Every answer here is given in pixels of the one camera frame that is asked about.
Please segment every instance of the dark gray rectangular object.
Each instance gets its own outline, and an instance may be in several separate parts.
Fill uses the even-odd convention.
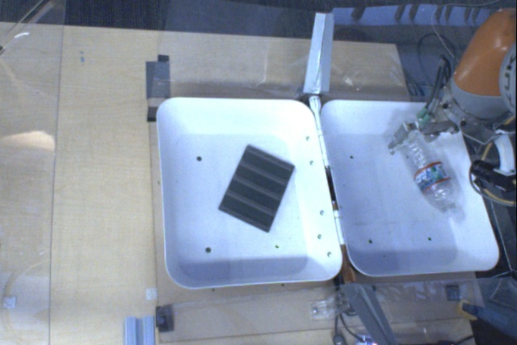
[[[248,145],[219,209],[269,232],[294,165]]]

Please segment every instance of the white tray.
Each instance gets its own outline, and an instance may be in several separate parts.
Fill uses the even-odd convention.
[[[460,134],[432,145],[456,182],[457,211],[430,206],[401,153],[388,143],[421,103],[331,101],[322,127],[342,215],[347,251],[369,276],[483,271],[499,250],[482,198],[470,187],[470,161]]]
[[[342,253],[305,105],[175,98],[160,106],[157,121],[166,268],[177,284],[287,283],[338,273]],[[295,166],[269,233],[218,209],[247,145]]]

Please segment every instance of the water bottle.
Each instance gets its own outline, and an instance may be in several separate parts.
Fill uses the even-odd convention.
[[[402,153],[414,168],[414,181],[426,200],[442,212],[455,207],[454,185],[443,163],[422,138],[419,131],[410,131]]]

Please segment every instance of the aluminum profile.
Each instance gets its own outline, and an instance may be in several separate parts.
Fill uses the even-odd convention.
[[[219,209],[269,232],[294,165],[248,145]]]

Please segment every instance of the transparent plastic sheet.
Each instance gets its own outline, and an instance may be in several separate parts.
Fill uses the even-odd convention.
[[[289,22],[289,19],[275,8],[213,0],[164,0],[164,4],[165,32],[158,41],[157,55],[162,55],[160,60],[166,64],[162,69],[166,69],[162,76],[151,79],[151,82],[148,78],[148,97],[158,102],[169,97],[184,96],[302,97],[310,47],[308,27],[312,29],[314,13],[306,15],[300,12],[298,17],[305,23],[289,31],[285,27],[285,21]],[[367,9],[360,16],[353,8],[334,11],[336,25],[330,91],[322,97],[323,100],[425,100],[434,83],[438,57],[448,51],[433,35],[427,6],[404,6],[402,9],[400,21],[394,17],[400,10],[397,6]],[[435,28],[440,35],[444,35],[444,42],[452,50],[452,61],[460,58],[476,27],[489,14],[489,11],[479,11],[473,19],[472,15],[466,16],[464,9],[453,10],[449,16],[450,24],[440,24]],[[334,287],[331,281],[193,291],[181,288],[170,278],[164,263],[162,199],[158,178],[160,160],[155,125],[149,126],[149,133],[158,305],[172,304],[174,314],[174,331],[162,332],[160,340],[173,343],[320,330],[324,332],[322,337],[330,343],[334,319],[314,318],[307,307],[332,294]],[[476,289],[469,287],[470,282],[465,283],[465,296],[476,297]],[[386,284],[380,291],[381,306],[394,323],[393,329],[397,335],[401,335],[401,340],[449,339],[450,332],[469,333],[469,321],[455,313],[455,305],[450,306],[449,319],[441,320],[438,324],[435,322],[441,318],[439,305],[427,308],[426,303],[434,300],[433,289],[438,292],[440,287],[423,284],[420,288],[413,285],[407,288],[406,297],[403,297],[406,288],[402,284],[395,284],[393,291]],[[421,301],[418,295],[410,295],[411,292],[419,292],[419,289],[424,292],[429,289],[427,296],[422,294]],[[443,296],[437,293],[436,303],[442,305],[442,300]],[[416,301],[418,304],[408,306],[410,312],[396,313],[404,309],[404,306],[399,306],[403,301],[406,304]],[[415,317],[419,309],[428,310],[423,311],[425,317],[420,319]],[[351,326],[357,327],[360,332],[361,324],[357,317],[351,319]]]
[[[65,0],[0,0],[0,342],[49,342]]]

